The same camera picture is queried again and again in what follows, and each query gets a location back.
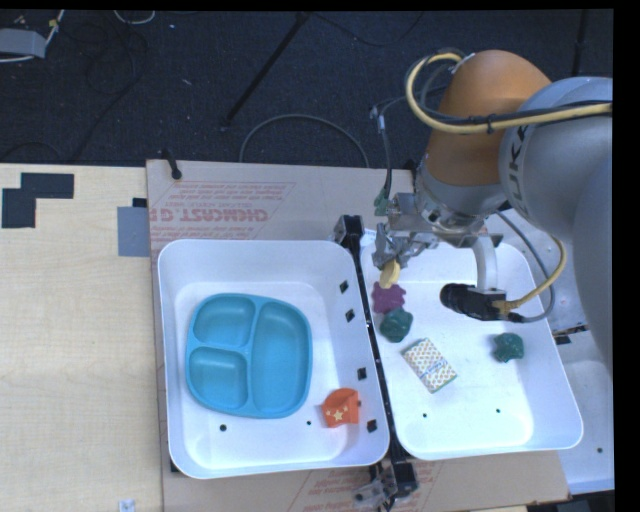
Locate blue divided plate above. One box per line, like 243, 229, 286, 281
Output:
184, 292, 315, 421

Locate purple grapes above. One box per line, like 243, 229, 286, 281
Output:
370, 282, 408, 316

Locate yellow banana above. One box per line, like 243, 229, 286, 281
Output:
378, 259, 402, 290

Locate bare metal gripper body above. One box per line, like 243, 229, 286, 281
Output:
387, 191, 503, 248

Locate white patterned carton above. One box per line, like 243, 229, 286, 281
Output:
400, 337, 459, 395

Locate orange packet with yellow stars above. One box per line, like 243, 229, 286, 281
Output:
320, 387, 361, 429

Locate white plastic tray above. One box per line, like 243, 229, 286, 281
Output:
156, 238, 392, 481
358, 228, 585, 462

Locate green broccoli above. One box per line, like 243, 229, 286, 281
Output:
492, 331, 526, 364
378, 306, 414, 344

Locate thin black rod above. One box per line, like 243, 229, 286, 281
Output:
346, 233, 409, 469

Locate brown cardboard board, red print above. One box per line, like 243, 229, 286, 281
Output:
145, 159, 572, 512

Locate black cylinder on white bracket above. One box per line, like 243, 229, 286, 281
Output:
439, 234, 509, 322

